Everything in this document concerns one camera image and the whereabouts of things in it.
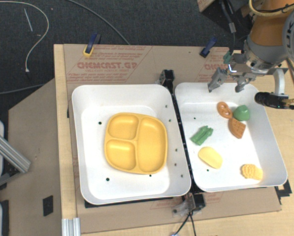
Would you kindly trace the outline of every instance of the plastic food toy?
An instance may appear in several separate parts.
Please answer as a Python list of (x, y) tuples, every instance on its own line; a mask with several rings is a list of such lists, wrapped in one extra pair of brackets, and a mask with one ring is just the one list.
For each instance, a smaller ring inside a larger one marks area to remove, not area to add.
[(217, 104), (218, 113), (224, 117), (229, 119), (229, 130), (236, 137), (241, 139), (243, 133), (245, 131), (246, 125), (241, 123), (237, 119), (233, 118), (233, 113), (227, 103), (221, 101)]
[(233, 113), (231, 109), (228, 107), (228, 105), (226, 104), (226, 102), (223, 102), (223, 101), (219, 102), (217, 104), (217, 110), (218, 110), (218, 113), (224, 118), (230, 119), (233, 116)]
[(250, 119), (250, 111), (247, 108), (247, 106), (241, 105), (233, 111), (233, 117), (239, 121), (249, 120)]
[(208, 126), (201, 127), (198, 132), (196, 132), (192, 137), (191, 140), (193, 143), (197, 145), (202, 145), (206, 139), (212, 135), (214, 130), (212, 128), (208, 128)]
[(252, 178), (256, 180), (261, 180), (263, 178), (263, 170), (256, 167), (254, 164), (244, 164), (241, 171), (245, 178)]
[(212, 168), (219, 169), (222, 165), (222, 157), (212, 147), (203, 147), (199, 152), (198, 156), (206, 164)]

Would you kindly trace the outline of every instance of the yellow plate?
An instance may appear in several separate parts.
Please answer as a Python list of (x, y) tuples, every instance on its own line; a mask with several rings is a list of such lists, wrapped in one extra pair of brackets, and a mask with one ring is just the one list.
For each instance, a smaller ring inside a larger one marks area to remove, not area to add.
[(166, 163), (167, 133), (157, 118), (119, 113), (113, 115), (105, 132), (104, 154), (115, 169), (154, 174)]

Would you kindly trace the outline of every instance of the gray carpet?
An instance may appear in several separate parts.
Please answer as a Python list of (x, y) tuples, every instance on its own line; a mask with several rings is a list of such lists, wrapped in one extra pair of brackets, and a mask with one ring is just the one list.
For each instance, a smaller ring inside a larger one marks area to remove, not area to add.
[[(53, 45), (87, 44), (93, 32), (101, 34), (101, 44), (205, 46), (214, 36), (217, 46), (233, 45), (218, 0), (203, 13), (199, 12), (197, 0), (72, 0), (107, 20), (127, 42), (100, 17), (72, 1), (0, 1), (33, 4), (49, 20), (47, 35), (29, 56), (27, 76), (26, 56), (44, 34), (46, 18), (32, 6), (0, 2), (0, 92), (50, 81), (54, 78)], [(244, 35), (244, 29), (238, 27), (235, 48), (242, 47)], [(0, 119), (36, 89), (0, 94)]]

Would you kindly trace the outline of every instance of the white tray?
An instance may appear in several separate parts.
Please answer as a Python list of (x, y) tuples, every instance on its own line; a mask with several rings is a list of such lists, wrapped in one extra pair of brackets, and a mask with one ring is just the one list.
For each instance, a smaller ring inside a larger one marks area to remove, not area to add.
[[(84, 85), (72, 93), (80, 188), (95, 205), (182, 196), (191, 177), (171, 94), (160, 85)], [(164, 168), (151, 176), (112, 168), (104, 156), (108, 120), (117, 113), (150, 115), (167, 129), (168, 151)]]
[[(207, 192), (282, 185), (287, 180), (287, 171), (272, 132), (264, 106), (254, 101), (257, 89), (248, 84), (236, 93), (236, 83), (224, 83), (209, 93), (207, 83), (181, 83), (175, 95), (179, 106), (186, 144), (196, 185)], [(221, 117), (217, 103), (224, 101), (234, 111), (246, 105), (251, 117), (241, 139), (233, 136), (228, 128), (228, 119)], [(202, 126), (214, 129), (212, 136), (201, 145), (190, 138)], [(202, 147), (214, 148), (223, 158), (220, 169), (209, 167), (198, 157)], [(241, 166), (255, 164), (262, 168), (261, 181), (246, 179)]]

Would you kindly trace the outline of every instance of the white cable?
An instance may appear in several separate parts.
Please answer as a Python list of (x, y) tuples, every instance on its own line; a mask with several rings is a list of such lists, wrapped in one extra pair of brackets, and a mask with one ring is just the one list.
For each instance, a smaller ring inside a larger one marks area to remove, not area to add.
[(33, 47), (29, 50), (29, 53), (27, 54), (27, 57), (25, 59), (25, 72), (29, 72), (29, 69), (28, 69), (28, 59), (29, 59), (29, 56), (31, 54), (31, 52), (33, 51), (33, 49), (35, 48), (36, 45), (39, 44), (39, 42), (46, 36), (47, 32), (48, 32), (48, 29), (49, 29), (49, 21), (48, 21), (48, 17), (46, 16), (46, 14), (40, 9), (38, 8), (37, 6), (33, 5), (33, 4), (30, 4), (30, 3), (27, 3), (27, 2), (19, 2), (19, 1), (0, 1), (0, 3), (17, 3), (17, 4), (24, 4), (24, 5), (29, 5), (29, 6), (32, 6), (34, 7), (35, 9), (37, 9), (38, 11), (40, 11), (44, 17), (46, 18), (46, 21), (47, 21), (47, 29), (46, 29), (46, 32), (44, 33), (44, 35), (33, 45)]

